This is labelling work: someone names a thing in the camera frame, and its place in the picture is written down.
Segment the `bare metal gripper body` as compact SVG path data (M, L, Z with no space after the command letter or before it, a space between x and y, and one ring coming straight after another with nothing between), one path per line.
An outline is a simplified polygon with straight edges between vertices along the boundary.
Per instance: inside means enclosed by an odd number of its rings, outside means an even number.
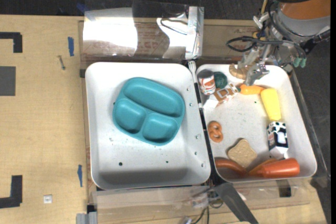
M300 65L300 45L287 38L265 35L262 46L262 61L283 69L293 69Z

